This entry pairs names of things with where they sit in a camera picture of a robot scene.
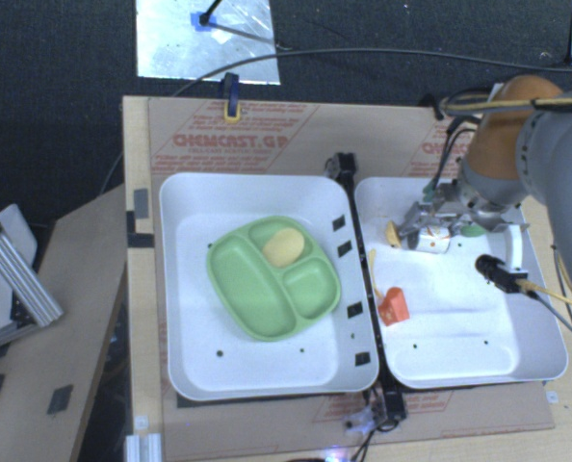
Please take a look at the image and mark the green divided plate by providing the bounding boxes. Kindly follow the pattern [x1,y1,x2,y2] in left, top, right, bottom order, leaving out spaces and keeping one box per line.
[205,215,343,343]

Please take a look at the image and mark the thin black rod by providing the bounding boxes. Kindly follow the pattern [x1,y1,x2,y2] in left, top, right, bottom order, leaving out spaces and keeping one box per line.
[341,170,397,397]

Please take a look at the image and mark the thin yellow toy fry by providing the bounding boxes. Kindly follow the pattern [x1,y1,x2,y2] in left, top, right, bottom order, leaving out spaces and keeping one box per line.
[368,248,382,303]

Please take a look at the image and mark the brown cardboard board red print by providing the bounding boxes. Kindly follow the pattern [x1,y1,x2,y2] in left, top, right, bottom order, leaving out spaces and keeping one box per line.
[146,96,556,462]

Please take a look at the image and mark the black block with thin wires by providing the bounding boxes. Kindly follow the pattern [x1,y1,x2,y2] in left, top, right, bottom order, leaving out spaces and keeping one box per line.
[325,151,359,180]
[380,387,408,424]

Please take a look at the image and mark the black cylinder on white bracket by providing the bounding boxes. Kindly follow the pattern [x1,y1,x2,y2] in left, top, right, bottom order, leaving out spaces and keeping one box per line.
[475,223,530,295]

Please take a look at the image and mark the yellow toy potato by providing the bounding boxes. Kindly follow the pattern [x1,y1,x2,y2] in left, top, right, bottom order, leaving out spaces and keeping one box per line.
[261,227,306,269]

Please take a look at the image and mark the yellow toy banana piece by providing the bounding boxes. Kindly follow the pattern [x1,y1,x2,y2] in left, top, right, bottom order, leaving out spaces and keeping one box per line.
[384,220,403,249]

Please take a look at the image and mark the orange toy carton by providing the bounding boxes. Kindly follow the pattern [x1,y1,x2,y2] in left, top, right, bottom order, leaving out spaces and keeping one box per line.
[377,286,411,327]

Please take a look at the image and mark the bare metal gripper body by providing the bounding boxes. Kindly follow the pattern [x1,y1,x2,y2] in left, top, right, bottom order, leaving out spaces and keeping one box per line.
[428,180,531,235]

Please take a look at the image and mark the white can with orange print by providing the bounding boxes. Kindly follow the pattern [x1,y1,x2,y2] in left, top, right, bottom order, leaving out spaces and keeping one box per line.
[412,226,452,256]

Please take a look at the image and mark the white plastic tray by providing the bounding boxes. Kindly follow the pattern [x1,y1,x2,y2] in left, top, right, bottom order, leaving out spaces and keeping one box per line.
[158,171,380,402]
[353,175,570,390]

